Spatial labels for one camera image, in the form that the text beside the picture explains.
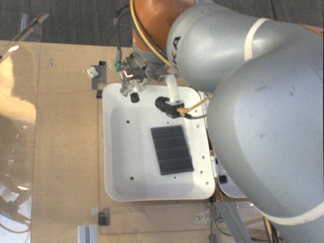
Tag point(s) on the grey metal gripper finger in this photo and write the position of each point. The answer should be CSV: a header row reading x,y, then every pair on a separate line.
x,y
125,88
140,85

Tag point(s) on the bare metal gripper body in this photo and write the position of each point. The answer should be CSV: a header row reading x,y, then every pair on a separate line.
x,y
138,71

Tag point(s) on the small black cylinder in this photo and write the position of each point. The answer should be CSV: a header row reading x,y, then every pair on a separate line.
x,y
135,97

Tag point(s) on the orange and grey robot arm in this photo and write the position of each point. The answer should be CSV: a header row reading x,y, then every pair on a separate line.
x,y
253,97

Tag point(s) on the white plastic tray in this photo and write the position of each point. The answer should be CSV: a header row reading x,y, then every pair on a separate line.
x,y
131,156

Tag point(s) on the black ribbed rectangular panel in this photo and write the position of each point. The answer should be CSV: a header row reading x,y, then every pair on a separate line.
x,y
172,151

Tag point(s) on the black cylinder on white bracket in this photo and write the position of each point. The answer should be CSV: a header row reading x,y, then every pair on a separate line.
x,y
174,92

